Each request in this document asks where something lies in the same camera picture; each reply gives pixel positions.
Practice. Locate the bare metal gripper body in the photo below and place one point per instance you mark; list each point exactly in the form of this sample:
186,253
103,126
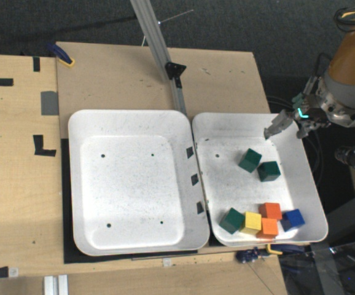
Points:
334,111

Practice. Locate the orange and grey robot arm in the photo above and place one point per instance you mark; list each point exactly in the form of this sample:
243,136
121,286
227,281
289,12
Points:
346,63

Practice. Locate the brown cardboard board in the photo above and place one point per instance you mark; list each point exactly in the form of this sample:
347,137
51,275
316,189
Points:
119,78

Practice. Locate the blue cube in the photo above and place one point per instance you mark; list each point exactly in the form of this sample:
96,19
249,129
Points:
293,219

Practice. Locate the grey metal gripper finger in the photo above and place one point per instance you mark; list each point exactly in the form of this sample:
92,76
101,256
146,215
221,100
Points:
278,125
304,131

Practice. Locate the yellow cube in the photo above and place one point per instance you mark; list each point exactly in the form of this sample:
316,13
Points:
252,222

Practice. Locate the white plastic tray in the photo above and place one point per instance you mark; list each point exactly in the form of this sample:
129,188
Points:
226,183
131,189

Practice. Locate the green cube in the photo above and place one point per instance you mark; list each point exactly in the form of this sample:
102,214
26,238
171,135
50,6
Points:
269,171
232,220
250,160

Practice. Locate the black cylinder on white bracket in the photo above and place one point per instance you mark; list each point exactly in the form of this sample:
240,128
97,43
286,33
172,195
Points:
346,157

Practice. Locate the orange cube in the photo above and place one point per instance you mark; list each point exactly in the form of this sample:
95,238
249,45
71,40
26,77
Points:
269,227
270,210

